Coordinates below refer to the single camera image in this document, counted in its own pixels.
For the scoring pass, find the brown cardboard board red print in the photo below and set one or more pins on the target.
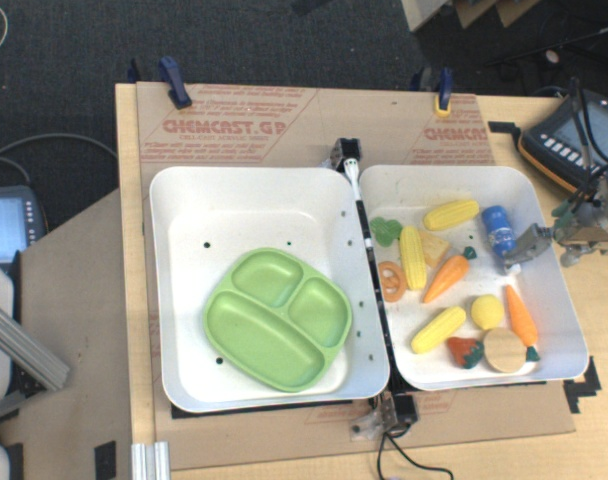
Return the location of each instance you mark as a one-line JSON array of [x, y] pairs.
[[294, 113]]

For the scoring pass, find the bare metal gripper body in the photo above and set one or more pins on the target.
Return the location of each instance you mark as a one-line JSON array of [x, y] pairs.
[[591, 233]]

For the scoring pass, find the green broccoli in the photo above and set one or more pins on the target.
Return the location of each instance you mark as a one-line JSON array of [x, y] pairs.
[[385, 230]]

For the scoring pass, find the blue bottle white cap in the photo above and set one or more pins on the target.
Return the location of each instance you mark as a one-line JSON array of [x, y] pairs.
[[496, 225]]

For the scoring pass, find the yellow corn cob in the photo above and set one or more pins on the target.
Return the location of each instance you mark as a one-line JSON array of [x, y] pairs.
[[451, 214], [413, 258], [438, 330]]

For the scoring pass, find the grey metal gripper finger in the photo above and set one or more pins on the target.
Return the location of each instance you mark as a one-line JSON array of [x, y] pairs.
[[529, 244], [571, 258]]

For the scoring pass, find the orange carrot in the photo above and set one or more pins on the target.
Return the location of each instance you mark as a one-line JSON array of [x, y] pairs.
[[521, 318], [448, 275]]

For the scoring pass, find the round tan biscuit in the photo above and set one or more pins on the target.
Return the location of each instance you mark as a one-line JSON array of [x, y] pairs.
[[505, 350]]

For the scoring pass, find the thin black and white rod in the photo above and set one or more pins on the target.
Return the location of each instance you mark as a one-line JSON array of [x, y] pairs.
[[367, 233]]

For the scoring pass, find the red strawberry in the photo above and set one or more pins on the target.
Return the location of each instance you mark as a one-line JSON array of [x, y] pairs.
[[459, 350]]

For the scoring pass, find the green divided plate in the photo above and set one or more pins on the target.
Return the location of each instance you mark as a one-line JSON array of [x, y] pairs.
[[264, 328]]

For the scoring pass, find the orange pretzel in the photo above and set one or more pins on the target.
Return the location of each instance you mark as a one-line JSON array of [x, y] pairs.
[[393, 269]]

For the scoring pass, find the yellow lemon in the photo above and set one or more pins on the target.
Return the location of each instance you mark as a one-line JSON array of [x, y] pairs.
[[487, 311]]

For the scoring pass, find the white plastic tray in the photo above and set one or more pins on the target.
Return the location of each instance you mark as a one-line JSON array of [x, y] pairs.
[[184, 288], [549, 318]]

